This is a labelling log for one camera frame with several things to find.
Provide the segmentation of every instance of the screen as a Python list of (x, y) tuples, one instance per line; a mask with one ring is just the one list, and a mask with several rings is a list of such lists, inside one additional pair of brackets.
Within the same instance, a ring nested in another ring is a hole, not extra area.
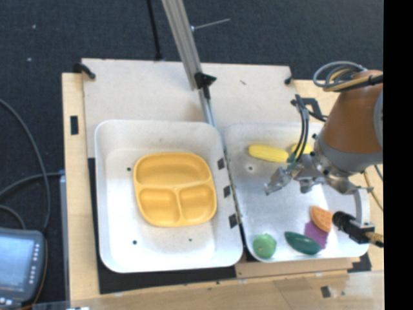
[(33, 240), (0, 236), (0, 290), (24, 290), (33, 246)]

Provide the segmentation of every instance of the black floor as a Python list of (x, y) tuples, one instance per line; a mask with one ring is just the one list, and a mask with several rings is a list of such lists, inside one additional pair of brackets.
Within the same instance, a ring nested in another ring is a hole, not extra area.
[[(161, 51), (178, 61), (161, 0), (152, 0)], [(184, 0), (192, 25), (230, 18), (194, 32), (202, 62), (288, 65), (310, 79), (331, 61), (383, 70), (384, 0)], [(83, 57), (154, 59), (145, 0), (0, 0), (0, 99), (12, 106), (39, 147), (48, 172), (64, 168), (61, 73)], [(0, 107), (0, 190), (41, 172), (22, 127)], [(46, 231), (49, 266), (40, 302), (63, 300), (59, 180), (50, 178)], [(42, 179), (0, 198), (41, 229)], [(0, 211), (0, 226), (19, 228)]]

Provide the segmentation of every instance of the white tray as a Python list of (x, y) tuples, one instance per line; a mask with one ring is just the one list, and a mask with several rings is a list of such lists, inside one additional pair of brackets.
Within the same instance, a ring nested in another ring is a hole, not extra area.
[[(321, 130), (321, 124), (310, 124), (311, 135)], [(344, 211), (356, 215), (354, 197), (341, 195), (329, 186), (316, 185), (307, 194), (301, 194), (299, 183), (292, 180), (286, 187), (265, 194), (265, 183), (281, 165), (259, 160), (248, 155), (248, 146), (262, 144), (288, 149), (296, 144), (301, 131), (300, 123), (238, 123), (229, 126), (225, 132), (227, 157), (235, 195), (241, 215), (247, 248), (262, 262), (285, 262), (311, 258), (349, 258), (367, 252), (368, 244), (357, 244), (336, 227), (328, 234), (325, 249), (316, 255), (301, 254), (287, 243), (284, 232), (304, 234), (310, 221), (309, 208), (318, 205), (324, 209)], [(260, 234), (271, 234), (277, 241), (274, 255), (262, 259), (254, 254), (252, 242)]]
[[(96, 128), (96, 190), (99, 252), (119, 273), (173, 271), (234, 265), (243, 252), (219, 132), (202, 122), (108, 120)], [(189, 151), (209, 165), (217, 192), (217, 212), (208, 222), (188, 227), (156, 227), (137, 206), (133, 167), (153, 152)]]

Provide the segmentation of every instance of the yellow plate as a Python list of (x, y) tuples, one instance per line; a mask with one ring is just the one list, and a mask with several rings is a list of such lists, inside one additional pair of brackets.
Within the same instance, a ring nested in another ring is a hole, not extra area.
[(196, 225), (217, 210), (214, 179), (203, 158), (190, 152), (163, 152), (134, 167), (137, 204), (148, 223), (160, 227)]

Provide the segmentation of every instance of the brown cylinder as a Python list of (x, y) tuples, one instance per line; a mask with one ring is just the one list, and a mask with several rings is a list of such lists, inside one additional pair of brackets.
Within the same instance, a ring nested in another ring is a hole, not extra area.
[[(382, 74), (378, 70), (360, 72), (354, 79)], [(374, 130), (374, 108), (383, 84), (342, 92), (323, 128), (323, 139), (343, 152), (370, 154), (382, 150)]]

